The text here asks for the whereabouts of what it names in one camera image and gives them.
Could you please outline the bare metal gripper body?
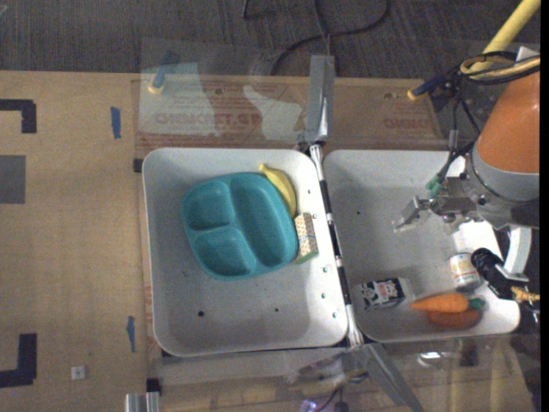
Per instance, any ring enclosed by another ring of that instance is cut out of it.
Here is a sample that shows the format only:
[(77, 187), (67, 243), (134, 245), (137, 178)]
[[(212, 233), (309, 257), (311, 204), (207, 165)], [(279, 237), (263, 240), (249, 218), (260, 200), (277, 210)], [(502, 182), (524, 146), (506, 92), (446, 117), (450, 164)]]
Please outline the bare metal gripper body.
[(496, 231), (509, 229), (507, 203), (473, 173), (447, 177), (433, 199), (431, 210), (456, 227), (469, 221), (485, 221)]

